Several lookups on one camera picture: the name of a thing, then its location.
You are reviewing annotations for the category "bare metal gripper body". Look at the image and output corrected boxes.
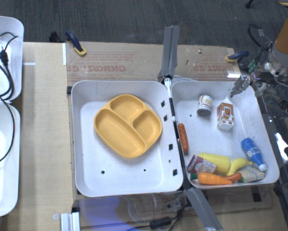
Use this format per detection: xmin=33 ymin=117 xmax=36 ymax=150
xmin=250 ymin=61 xmax=288 ymax=88

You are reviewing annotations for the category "orange and white carton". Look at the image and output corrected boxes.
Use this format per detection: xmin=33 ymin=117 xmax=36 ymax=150
xmin=216 ymin=96 xmax=235 ymax=131

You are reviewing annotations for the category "white small can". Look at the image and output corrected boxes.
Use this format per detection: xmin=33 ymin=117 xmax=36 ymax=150
xmin=197 ymin=94 xmax=213 ymax=117

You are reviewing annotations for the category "white plastic tray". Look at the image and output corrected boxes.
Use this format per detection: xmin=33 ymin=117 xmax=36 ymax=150
xmin=71 ymin=80 xmax=184 ymax=198
xmin=170 ymin=80 xmax=280 ymax=190

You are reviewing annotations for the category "blue bottle white cap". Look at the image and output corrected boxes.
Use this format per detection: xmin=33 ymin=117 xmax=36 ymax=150
xmin=240 ymin=138 xmax=268 ymax=172

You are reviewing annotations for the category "thin black and white rod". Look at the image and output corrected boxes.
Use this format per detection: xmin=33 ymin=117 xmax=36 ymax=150
xmin=163 ymin=77 xmax=190 ymax=190

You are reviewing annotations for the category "orange toy sausage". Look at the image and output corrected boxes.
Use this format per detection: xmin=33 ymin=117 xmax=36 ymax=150
xmin=177 ymin=123 xmax=189 ymax=154

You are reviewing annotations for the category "yellow bottle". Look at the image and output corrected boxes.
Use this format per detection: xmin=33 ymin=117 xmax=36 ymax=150
xmin=198 ymin=153 xmax=232 ymax=177

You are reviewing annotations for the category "yellow banana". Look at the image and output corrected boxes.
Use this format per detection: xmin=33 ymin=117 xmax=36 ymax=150
xmin=226 ymin=157 xmax=254 ymax=177

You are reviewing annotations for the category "yellow patterned packet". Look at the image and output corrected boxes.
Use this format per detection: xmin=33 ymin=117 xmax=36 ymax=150
xmin=237 ymin=167 xmax=265 ymax=183

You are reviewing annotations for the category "red and pink can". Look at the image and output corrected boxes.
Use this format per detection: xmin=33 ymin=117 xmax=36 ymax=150
xmin=187 ymin=154 xmax=217 ymax=176

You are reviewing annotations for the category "small orange carrot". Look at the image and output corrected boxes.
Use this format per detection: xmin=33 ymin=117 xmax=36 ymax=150
xmin=224 ymin=172 xmax=246 ymax=183

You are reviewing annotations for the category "large orange carrot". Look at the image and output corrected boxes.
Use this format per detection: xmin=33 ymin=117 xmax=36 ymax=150
xmin=190 ymin=172 xmax=234 ymax=186

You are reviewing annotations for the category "yellow divided plate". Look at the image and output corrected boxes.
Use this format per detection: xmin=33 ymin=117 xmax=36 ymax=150
xmin=93 ymin=93 xmax=163 ymax=159

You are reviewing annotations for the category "brown cardboard board red print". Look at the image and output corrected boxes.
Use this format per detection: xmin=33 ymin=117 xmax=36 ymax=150
xmin=65 ymin=41 xmax=275 ymax=227

